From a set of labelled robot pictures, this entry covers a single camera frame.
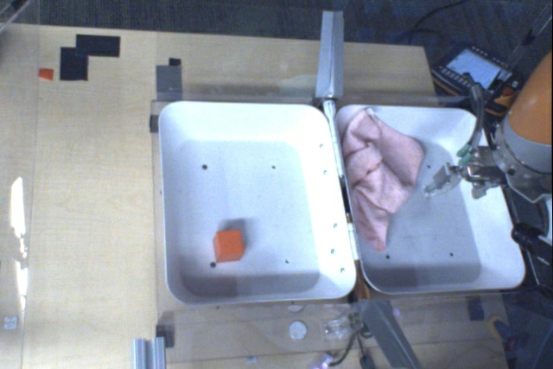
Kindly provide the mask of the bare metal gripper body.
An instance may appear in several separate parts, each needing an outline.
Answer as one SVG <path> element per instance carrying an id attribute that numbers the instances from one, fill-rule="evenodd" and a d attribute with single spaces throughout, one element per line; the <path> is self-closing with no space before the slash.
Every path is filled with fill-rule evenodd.
<path id="1" fill-rule="evenodd" d="M 493 151 L 487 146 L 468 145 L 458 153 L 461 177 L 475 188 L 496 188 L 506 185 L 505 173 L 493 158 Z"/>

